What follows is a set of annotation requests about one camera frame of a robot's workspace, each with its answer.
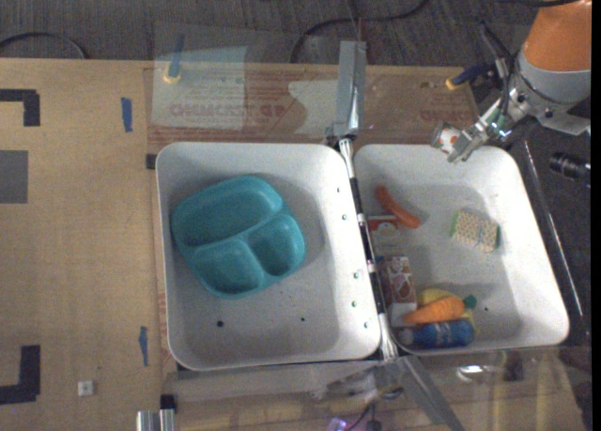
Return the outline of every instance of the wooden board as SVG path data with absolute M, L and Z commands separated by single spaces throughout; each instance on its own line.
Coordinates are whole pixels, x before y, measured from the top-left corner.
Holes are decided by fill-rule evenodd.
M 333 68 L 304 69 L 335 75 Z M 451 73 L 448 69 L 427 70 L 439 76 L 435 86 L 425 84 L 434 81 L 424 80 L 423 71 L 377 68 L 370 75 L 388 82 L 384 94 L 390 102 L 396 101 L 388 81 L 394 75 L 399 82 L 423 84 L 418 85 L 423 92 L 446 92 L 436 85 Z M 0 86 L 35 89 L 41 102 L 39 127 L 23 126 L 21 103 L 0 102 L 0 150 L 26 151 L 28 157 L 26 203 L 0 204 L 0 386 L 19 380 L 21 346 L 41 350 L 40 394 L 36 401 L 0 406 L 3 429 L 127 430 L 135 427 L 138 410 L 158 409 L 163 365 L 175 364 L 161 343 L 156 279 L 161 255 L 155 255 L 152 205 L 156 190 L 154 173 L 146 169 L 146 152 L 151 150 L 146 147 L 147 99 L 152 95 L 147 78 L 155 72 L 150 62 L 0 59 Z M 407 75 L 413 80 L 404 81 Z M 430 124 L 439 120 L 470 123 L 471 110 L 459 102 L 460 94 L 447 106 L 413 90 L 399 90 L 398 96 L 415 102 L 401 107 L 420 109 L 420 131 L 411 134 L 411 127 L 399 123 L 389 133 L 394 142 L 428 142 Z M 123 119 L 123 98 L 131 103 L 131 131 Z M 461 99 L 469 103 L 470 95 Z M 419 107 L 423 102 L 429 107 Z M 143 327 L 147 365 L 139 343 Z M 562 368 L 551 364 L 534 388 L 532 381 L 524 384 L 530 386 L 526 391 L 519 383 L 514 392 L 504 385 L 476 386 L 472 395 L 462 394 L 452 403 L 455 411 L 469 423 L 486 418 L 490 429 L 533 429 L 551 422 L 557 429 L 563 423 L 579 429 L 578 409 Z M 563 379 L 561 386 L 557 376 Z M 78 396 L 81 380 L 93 380 L 92 396 Z M 456 386 L 442 390 L 448 395 Z M 489 395 L 480 396 L 479 391 Z M 185 403 L 177 420 L 182 429 L 227 429 L 232 424 L 282 429 L 278 422 L 315 429 L 333 413 L 352 418 L 358 410 L 329 403 L 316 414 L 305 412 L 296 398 L 281 397 Z M 536 418 L 530 412 L 534 407 Z M 415 406 L 386 405 L 382 412 L 390 425 L 427 424 Z M 524 425 L 516 427 L 516 420 Z
M 23 105 L 0 102 L 0 148 L 28 154 L 27 203 L 0 205 L 0 385 L 16 384 L 20 346 L 41 351 L 40 394 L 0 406 L 3 429 L 134 429 L 138 409 L 159 407 L 147 67 L 0 59 L 0 86 L 37 90 L 41 117 L 24 127 Z M 95 394 L 79 397 L 80 380 Z

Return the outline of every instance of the white plastic tray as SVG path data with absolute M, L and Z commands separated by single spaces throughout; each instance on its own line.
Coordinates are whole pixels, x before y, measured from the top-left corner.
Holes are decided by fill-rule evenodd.
M 441 287 L 476 299 L 479 332 L 467 347 L 417 350 L 415 354 L 464 353 L 552 346 L 565 339 L 569 320 L 530 200 L 513 158 L 485 146 L 466 162 L 449 164 L 430 146 L 373 145 L 355 156 L 363 208 L 382 214 L 374 196 L 388 186 L 399 203 L 422 220 L 403 239 L 417 290 Z M 479 211 L 501 226 L 490 254 L 451 240 L 455 212 Z
M 182 199 L 243 174 L 266 179 L 303 231 L 303 266 L 239 300 L 209 293 L 171 236 Z M 177 143 L 157 159 L 167 334 L 183 366 L 199 371 L 267 364 L 360 360 L 380 329 L 347 170 L 318 145 Z
M 483 147 L 466 162 L 449 164 L 430 146 L 365 146 L 355 168 L 367 215 L 382 214 L 374 189 L 385 184 L 421 218 L 418 229 L 403 233 L 418 290 L 437 286 L 478 300 L 471 345 L 407 351 L 465 353 L 565 339 L 567 313 L 509 154 Z M 308 255 L 279 284 L 249 298 L 220 300 L 187 269 L 170 234 L 169 214 L 186 196 L 241 174 L 257 174 L 276 187 L 300 222 Z M 168 341 L 178 362 L 204 371 L 350 361 L 378 348 L 377 311 L 338 153 L 317 145 L 178 143 L 159 154 L 157 180 Z M 498 249 L 483 254 L 451 240 L 460 208 L 480 211 L 501 226 Z

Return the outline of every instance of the sponge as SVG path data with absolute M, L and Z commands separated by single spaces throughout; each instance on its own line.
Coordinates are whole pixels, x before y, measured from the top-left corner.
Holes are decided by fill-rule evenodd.
M 499 225 L 494 221 L 461 209 L 453 219 L 451 238 L 485 253 L 492 253 L 499 244 L 499 233 Z

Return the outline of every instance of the teal divided plate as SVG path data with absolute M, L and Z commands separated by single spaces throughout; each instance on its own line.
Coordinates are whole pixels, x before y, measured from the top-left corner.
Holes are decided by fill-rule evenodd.
M 200 282 L 221 298 L 242 298 L 284 279 L 305 257 L 301 228 L 265 180 L 240 176 L 183 200 L 171 232 Z

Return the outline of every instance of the blue bottle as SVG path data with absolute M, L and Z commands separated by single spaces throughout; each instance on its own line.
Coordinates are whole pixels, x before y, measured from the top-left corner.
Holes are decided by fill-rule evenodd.
M 473 341 L 474 329 L 467 319 L 423 324 L 419 328 L 404 328 L 399 335 L 404 346 L 427 349 L 467 346 Z

